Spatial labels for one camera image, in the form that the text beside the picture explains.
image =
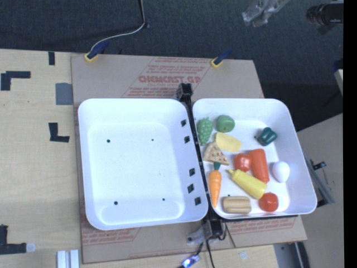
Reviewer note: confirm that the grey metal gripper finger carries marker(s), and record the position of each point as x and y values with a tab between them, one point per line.
255	11
267	15

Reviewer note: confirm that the white plastic tray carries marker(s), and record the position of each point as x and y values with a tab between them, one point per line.
251	110
134	163

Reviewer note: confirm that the green apple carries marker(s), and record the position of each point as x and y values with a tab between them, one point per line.
225	123

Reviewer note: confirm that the dark green bell pepper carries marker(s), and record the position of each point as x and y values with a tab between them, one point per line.
267	136

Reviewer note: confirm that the green grapes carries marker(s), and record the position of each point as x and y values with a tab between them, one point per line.
204	130

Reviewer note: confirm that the yellow taco shell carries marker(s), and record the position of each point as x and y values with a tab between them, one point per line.
227	142

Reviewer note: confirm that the thin black rod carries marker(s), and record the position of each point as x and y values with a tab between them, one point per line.
196	138

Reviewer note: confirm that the pizza slice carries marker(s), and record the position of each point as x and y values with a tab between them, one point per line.
213	153

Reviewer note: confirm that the red bell pepper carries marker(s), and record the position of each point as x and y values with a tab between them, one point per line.
242	162

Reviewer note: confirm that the brown cardboard board red print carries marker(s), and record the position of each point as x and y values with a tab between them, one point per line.
117	77

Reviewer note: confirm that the white egg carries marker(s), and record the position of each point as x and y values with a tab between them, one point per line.
281	172

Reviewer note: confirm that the yellow mustard bottle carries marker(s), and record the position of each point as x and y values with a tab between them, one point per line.
249	184

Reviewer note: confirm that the orange carrot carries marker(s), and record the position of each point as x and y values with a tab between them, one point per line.
215	184

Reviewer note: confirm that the red tomato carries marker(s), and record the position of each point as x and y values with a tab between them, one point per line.
269	202

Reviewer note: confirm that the tan hot dog bun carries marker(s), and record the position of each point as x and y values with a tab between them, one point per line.
236	205

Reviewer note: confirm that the black cylinder on white bracket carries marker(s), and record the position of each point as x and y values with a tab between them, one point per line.
325	14

